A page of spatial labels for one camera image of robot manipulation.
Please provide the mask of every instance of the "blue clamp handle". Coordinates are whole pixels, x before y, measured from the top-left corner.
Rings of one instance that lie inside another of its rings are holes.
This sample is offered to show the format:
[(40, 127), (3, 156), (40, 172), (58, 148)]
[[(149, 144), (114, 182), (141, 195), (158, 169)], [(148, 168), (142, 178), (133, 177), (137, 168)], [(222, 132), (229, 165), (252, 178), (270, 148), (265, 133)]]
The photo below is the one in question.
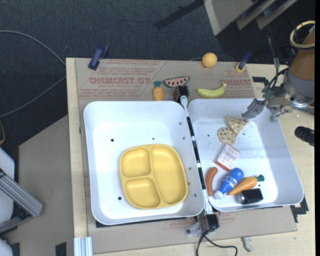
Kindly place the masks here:
[(95, 50), (94, 57), (90, 61), (88, 68), (92, 70), (97, 70), (97, 67), (99, 65), (99, 59), (103, 56), (105, 52), (105, 46), (103, 44), (99, 44), (98, 47)]

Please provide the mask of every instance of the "divided yellow plate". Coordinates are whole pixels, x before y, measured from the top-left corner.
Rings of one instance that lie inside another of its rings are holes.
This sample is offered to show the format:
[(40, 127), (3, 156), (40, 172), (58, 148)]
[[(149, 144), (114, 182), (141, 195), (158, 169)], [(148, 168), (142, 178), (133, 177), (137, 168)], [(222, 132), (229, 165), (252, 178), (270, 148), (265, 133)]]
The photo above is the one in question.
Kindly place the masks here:
[(178, 152), (165, 144), (127, 149), (119, 162), (127, 200), (139, 209), (174, 206), (188, 194), (184, 166)]

